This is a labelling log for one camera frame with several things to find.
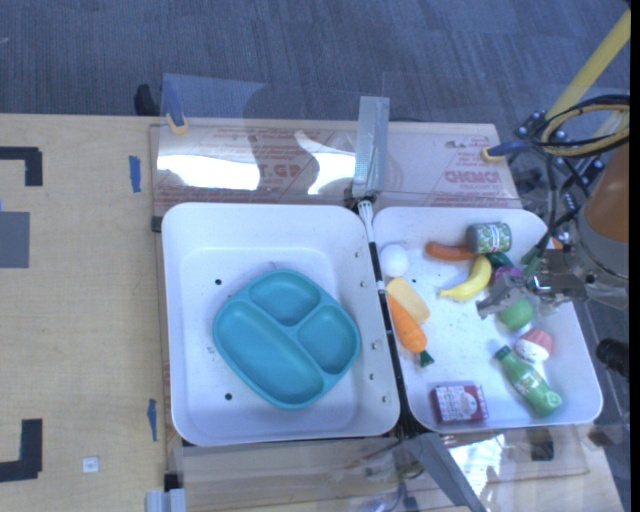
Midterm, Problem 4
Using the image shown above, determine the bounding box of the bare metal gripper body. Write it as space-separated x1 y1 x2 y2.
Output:
521 247 592 307

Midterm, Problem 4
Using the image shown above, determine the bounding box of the purple toy food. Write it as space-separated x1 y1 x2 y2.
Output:
492 265 525 288

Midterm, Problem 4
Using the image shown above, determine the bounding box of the light green round toy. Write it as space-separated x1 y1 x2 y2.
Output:
495 296 535 332

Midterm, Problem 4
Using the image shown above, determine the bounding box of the yellow banana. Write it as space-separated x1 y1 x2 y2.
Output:
437 254 494 303

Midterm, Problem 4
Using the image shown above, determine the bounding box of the green and grey can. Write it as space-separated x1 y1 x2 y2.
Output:
465 221 514 255

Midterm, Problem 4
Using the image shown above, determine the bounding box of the white plastic tray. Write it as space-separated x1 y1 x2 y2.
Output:
160 201 402 448
371 205 604 435

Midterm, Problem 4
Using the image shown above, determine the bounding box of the pink and white cupcake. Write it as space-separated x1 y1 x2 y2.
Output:
514 327 555 365

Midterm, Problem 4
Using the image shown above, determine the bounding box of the orange sausage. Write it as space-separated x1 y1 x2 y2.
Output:
424 241 477 263

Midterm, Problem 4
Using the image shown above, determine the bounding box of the yellow plastic bottle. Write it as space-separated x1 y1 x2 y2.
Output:
385 276 432 324

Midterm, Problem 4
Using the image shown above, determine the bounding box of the green bottle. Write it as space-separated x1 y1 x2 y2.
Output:
494 344 564 419

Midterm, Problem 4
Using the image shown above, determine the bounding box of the orange carrot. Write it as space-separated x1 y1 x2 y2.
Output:
386 293 436 369

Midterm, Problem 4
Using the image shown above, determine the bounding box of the red carton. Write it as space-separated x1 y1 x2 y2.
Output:
430 381 491 426

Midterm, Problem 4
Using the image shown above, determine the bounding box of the white ball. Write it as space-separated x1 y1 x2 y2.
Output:
378 243 411 279

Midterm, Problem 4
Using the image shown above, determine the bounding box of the brown cardboard board, red print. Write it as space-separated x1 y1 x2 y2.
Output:
148 118 607 485

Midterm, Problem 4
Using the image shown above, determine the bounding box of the blue divided plate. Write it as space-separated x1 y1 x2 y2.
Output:
211 268 363 412

